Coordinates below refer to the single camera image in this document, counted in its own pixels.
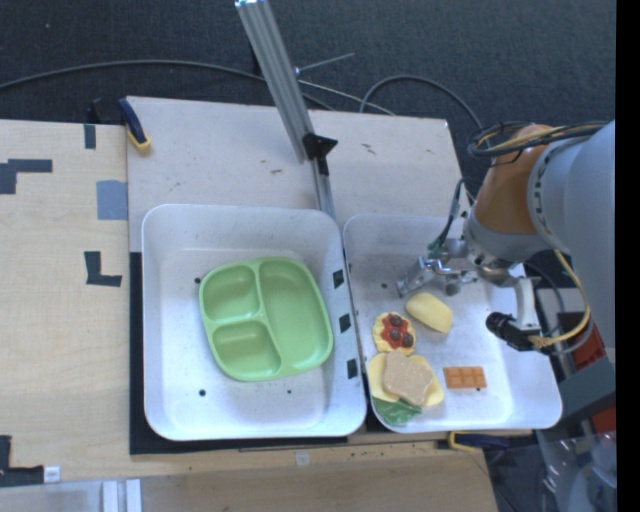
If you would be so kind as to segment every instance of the green divided plate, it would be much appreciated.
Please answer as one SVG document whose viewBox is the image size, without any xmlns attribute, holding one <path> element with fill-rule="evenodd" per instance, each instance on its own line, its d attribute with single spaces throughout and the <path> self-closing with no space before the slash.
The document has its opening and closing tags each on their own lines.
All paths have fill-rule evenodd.
<svg viewBox="0 0 640 512">
<path fill-rule="evenodd" d="M 320 290 L 299 261 L 267 257 L 232 263 L 200 283 L 209 346 L 227 375 L 275 379 L 321 365 L 333 331 Z"/>
</svg>

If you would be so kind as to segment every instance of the orange-brown toy block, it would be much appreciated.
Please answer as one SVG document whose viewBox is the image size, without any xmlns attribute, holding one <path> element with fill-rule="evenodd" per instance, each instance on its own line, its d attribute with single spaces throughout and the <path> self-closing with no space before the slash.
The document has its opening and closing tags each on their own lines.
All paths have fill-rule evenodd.
<svg viewBox="0 0 640 512">
<path fill-rule="evenodd" d="M 443 371 L 449 389 L 487 387 L 482 366 L 448 366 Z"/>
</svg>

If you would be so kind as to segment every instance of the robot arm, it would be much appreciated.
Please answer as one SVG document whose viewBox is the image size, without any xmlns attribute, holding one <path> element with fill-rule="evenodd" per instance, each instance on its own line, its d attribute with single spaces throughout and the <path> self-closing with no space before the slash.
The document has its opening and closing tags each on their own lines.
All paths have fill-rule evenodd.
<svg viewBox="0 0 640 512">
<path fill-rule="evenodd" d="M 590 308 L 605 346 L 615 347 L 615 121 L 578 128 L 521 125 L 490 154 L 493 165 L 456 250 L 449 249 L 451 240 L 430 246 L 428 257 L 398 282 L 400 295 L 435 274 L 460 281 L 471 269 L 498 286 L 519 287 L 509 269 L 553 249 L 560 257 L 571 255 L 587 313 Z M 494 333 L 519 328 L 499 314 L 490 315 L 487 326 Z M 531 339 L 533 333 L 525 335 Z"/>
</svg>

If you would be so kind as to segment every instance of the wooden table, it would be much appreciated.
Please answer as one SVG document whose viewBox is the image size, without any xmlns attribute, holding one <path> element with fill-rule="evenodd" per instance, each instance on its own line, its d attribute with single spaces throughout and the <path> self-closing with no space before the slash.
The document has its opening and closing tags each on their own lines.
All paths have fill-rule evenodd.
<svg viewBox="0 0 640 512">
<path fill-rule="evenodd" d="M 0 172 L 17 171 L 15 193 L 0 194 L 0 434 L 12 436 L 12 467 L 59 466 L 64 481 L 174 475 L 174 497 L 180 478 L 198 474 L 205 485 L 215 475 L 231 486 L 229 503 L 244 505 L 251 500 L 232 490 L 248 479 L 261 482 L 256 489 L 274 510 L 285 509 L 279 499 L 306 492 L 325 507 L 318 510 L 341 499 L 373 510 L 375 500 L 358 500 L 358 492 L 373 492 L 382 479 L 387 507 L 496 510 L 482 454 L 438 450 L 434 439 L 444 434 L 363 428 L 335 446 L 131 456 L 130 225 L 117 214 L 100 218 L 97 191 L 98 183 L 128 182 L 125 129 L 1 121 L 0 141 Z M 457 170 L 450 139 L 440 142 Z M 34 161 L 39 172 L 29 167 Z M 423 206 L 418 213 L 441 208 Z M 122 276 L 119 285 L 87 282 L 89 252 L 100 253 L 101 276 Z M 292 478 L 300 485 L 280 493 Z M 394 482 L 403 490 L 392 497 Z"/>
</svg>

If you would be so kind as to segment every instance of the white tray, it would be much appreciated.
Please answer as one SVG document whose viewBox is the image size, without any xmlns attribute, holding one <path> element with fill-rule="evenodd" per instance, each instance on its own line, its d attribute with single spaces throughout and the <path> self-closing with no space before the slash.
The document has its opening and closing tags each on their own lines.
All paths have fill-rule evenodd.
<svg viewBox="0 0 640 512">
<path fill-rule="evenodd" d="M 142 247 L 144 410 L 159 435 L 175 441 L 334 437 L 360 427 L 366 397 L 333 219 L 317 210 L 161 205 L 144 218 Z M 221 265 L 265 256 L 288 256 L 309 268 L 327 307 L 334 349 L 308 372 L 240 382 L 227 377 L 211 353 L 196 280 Z M 340 272 L 342 284 L 334 281 Z"/>
<path fill-rule="evenodd" d="M 399 297 L 396 281 L 418 255 L 425 254 L 445 222 L 440 217 L 359 215 L 346 223 L 344 245 L 365 365 L 378 353 L 371 334 L 376 317 L 388 311 L 408 316 L 404 309 L 408 296 Z M 461 223 L 454 223 L 450 236 L 459 236 L 460 230 Z M 513 289 L 477 282 L 449 297 L 444 281 L 434 279 L 418 291 L 432 293 L 453 311 L 453 327 L 446 335 L 413 321 L 415 353 L 429 361 L 445 399 L 406 425 L 388 425 L 378 416 L 387 428 L 401 433 L 542 429 L 559 420 L 562 401 L 549 359 L 537 352 L 518 352 L 485 327 L 492 311 L 515 316 Z M 446 366 L 482 366 L 488 385 L 479 391 L 448 390 L 442 371 Z"/>
</svg>

